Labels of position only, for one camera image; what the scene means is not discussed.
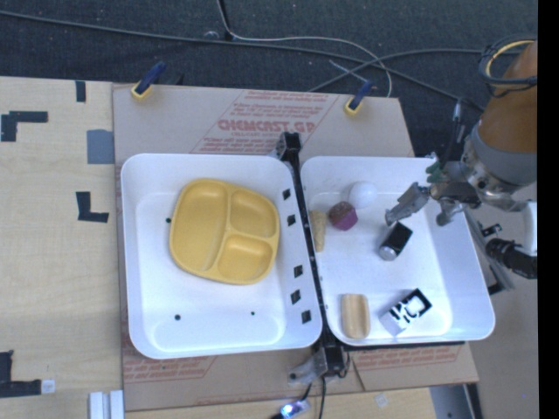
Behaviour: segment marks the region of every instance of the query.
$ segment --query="blue clamp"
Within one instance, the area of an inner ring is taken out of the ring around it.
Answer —
[[[130,90],[132,96],[137,100],[146,98],[151,93],[151,85],[159,79],[166,68],[167,64],[162,61],[157,62],[157,64],[141,78],[141,81],[132,87]]]
[[[372,89],[373,89],[373,82],[368,80],[362,85],[362,87],[355,94],[355,96],[346,103],[346,105],[343,107],[344,111],[348,115],[355,115],[357,112],[359,112],[363,98],[367,96]]]

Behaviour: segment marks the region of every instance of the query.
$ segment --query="white tray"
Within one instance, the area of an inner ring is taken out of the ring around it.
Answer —
[[[166,219],[181,189],[197,178],[245,186],[276,205],[278,254],[263,280],[228,285],[192,275],[173,261]],[[168,359],[316,342],[321,313],[286,164],[255,155],[135,155],[122,167],[121,196],[128,327],[142,354]]]
[[[463,213],[437,226],[439,205],[430,200],[402,224],[413,232],[393,261],[378,255],[389,228],[384,213],[413,182],[427,185],[422,158],[315,157],[304,163],[301,180],[308,210],[328,211],[347,197],[355,182],[376,185],[372,205],[356,211],[357,224],[347,231],[327,226],[324,250],[316,253],[327,322],[333,334],[352,346],[384,346],[481,340],[494,327],[493,306]],[[432,302],[424,317],[393,337],[379,316],[419,288]],[[341,298],[363,294],[369,302],[370,333],[352,339],[343,333]]]

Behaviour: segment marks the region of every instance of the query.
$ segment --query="wooden surface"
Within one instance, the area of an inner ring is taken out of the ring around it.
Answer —
[[[111,84],[0,78],[0,113],[46,111],[0,142],[0,352],[12,380],[54,379],[50,395],[0,399],[0,417],[86,418],[89,393],[122,388],[114,165],[87,164],[86,132],[113,130]],[[78,221],[77,191],[107,223]],[[314,410],[302,417],[315,417]],[[270,417],[285,402],[129,413],[127,417]],[[324,418],[434,418],[428,388],[327,396]]]

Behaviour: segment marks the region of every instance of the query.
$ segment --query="purple object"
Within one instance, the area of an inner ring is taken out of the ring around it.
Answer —
[[[347,231],[357,223],[357,213],[351,203],[339,202],[330,208],[328,219],[338,230]]]

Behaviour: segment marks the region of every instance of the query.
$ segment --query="black and silver object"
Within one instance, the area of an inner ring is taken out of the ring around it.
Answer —
[[[404,249],[412,231],[400,222],[396,222],[388,236],[378,249],[378,254],[385,261],[393,261]]]

